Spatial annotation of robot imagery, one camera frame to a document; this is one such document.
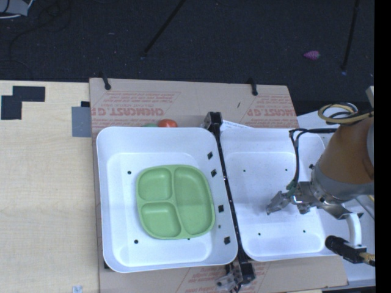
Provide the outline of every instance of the speckled dark floor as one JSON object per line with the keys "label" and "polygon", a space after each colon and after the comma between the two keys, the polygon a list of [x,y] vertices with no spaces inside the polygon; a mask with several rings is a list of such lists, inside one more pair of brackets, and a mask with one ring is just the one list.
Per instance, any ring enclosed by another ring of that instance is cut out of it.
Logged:
{"label": "speckled dark floor", "polygon": [[[375,0],[36,0],[0,20],[0,79],[108,78],[287,85],[296,113],[328,102],[369,106]],[[317,60],[307,51],[319,51]]]}

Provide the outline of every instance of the light wood surface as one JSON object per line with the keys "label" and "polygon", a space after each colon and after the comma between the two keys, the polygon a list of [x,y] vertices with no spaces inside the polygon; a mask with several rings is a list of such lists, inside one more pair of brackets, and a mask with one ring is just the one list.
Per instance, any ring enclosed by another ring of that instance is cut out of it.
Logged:
{"label": "light wood surface", "polygon": [[0,291],[99,292],[92,139],[71,133],[89,84],[1,81],[0,94],[13,85],[46,98],[0,120]]}

